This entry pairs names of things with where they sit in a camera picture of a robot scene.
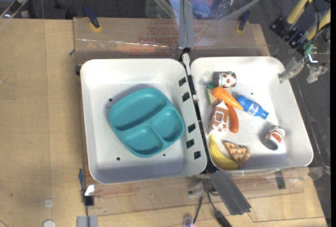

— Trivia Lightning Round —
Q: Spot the orange sausage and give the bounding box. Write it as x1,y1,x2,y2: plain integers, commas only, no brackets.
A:
226,103,240,134

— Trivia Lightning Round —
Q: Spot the teal divided plate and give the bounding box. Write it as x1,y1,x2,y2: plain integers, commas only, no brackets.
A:
108,87,186,158

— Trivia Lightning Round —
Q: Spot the pizza slice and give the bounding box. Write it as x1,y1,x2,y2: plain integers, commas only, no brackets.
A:
223,141,251,168

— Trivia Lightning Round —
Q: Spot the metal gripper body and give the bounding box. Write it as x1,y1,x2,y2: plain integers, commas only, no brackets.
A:
303,39,331,67

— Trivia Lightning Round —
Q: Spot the orange carrot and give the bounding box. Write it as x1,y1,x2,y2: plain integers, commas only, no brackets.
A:
207,82,244,111

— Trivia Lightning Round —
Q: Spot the white plastic tray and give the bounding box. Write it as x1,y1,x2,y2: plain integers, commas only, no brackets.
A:
189,56,314,172
79,58,208,184

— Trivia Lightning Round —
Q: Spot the small white and red can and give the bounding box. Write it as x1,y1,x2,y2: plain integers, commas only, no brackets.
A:
264,125,286,151
212,70,237,88

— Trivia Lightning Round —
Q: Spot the white and brown carton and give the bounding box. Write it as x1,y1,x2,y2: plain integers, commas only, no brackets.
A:
209,101,229,132

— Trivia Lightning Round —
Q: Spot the yellow banana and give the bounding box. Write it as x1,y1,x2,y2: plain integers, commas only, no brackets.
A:
208,133,239,170

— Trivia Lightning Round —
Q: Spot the green and beige wedge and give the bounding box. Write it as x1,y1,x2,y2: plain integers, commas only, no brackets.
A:
206,88,223,106

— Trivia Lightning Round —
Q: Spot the blue bottle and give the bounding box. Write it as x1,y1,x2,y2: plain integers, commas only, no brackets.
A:
236,95,270,120

